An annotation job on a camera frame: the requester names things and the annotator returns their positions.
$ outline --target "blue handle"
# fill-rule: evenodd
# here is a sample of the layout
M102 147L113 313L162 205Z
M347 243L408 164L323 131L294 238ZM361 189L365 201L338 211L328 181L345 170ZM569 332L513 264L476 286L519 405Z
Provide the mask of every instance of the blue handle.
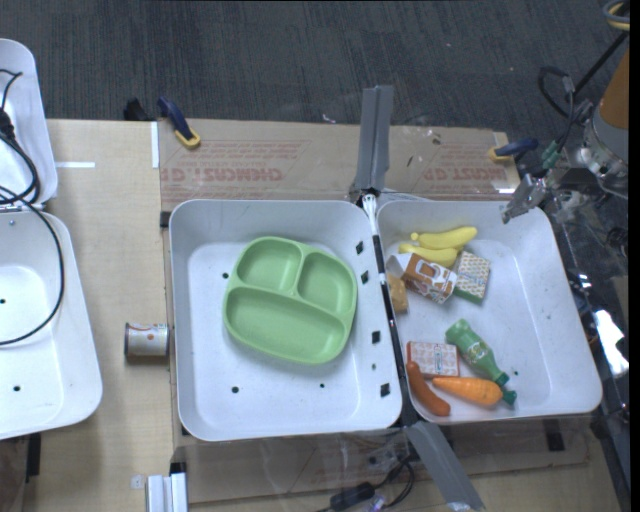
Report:
M510 156L517 155L524 151L532 151L538 147L538 140L532 138L520 139L516 142L511 142L501 148L494 150L496 156Z
M194 134L191 132L191 128L189 128L182 112L173 101L164 96L160 96L160 98L158 98L158 106L160 107L162 115L171 119L174 128L180 132L186 140L194 138Z

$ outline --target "green bottle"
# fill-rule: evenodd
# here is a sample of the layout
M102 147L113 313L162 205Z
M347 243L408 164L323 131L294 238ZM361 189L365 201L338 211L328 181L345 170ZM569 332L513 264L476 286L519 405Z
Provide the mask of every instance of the green bottle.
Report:
M483 373L500 387L507 383L509 376L498 368L493 350L473 332L464 318L449 327L445 337L449 343L458 347L464 360L478 373Z

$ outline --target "yellow banana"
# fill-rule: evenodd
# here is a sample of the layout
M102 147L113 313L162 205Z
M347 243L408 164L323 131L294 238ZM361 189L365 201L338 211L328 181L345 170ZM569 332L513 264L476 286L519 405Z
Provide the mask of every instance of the yellow banana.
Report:
M453 247L459 250L477 234L478 230L473 226L462 226L442 233L411 233L411 240L417 241L425 249Z
M398 252L400 254L413 252L421 258L442 265L443 267L450 267L458 257L458 251L452 247L446 249L425 249L418 245L400 244L398 246Z

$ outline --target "metal can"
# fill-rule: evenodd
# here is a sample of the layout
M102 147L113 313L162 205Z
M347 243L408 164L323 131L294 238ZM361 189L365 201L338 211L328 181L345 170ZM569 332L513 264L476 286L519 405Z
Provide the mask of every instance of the metal can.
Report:
M169 353L169 326L127 322L124 353L126 356L166 357Z

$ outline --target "green plate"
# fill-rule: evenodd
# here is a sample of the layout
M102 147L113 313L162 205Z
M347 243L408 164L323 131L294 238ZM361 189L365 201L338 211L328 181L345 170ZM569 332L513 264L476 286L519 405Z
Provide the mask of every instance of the green plate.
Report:
M342 352L358 287L335 256L285 238L262 237L242 251L224 297L226 328L275 357L322 364Z

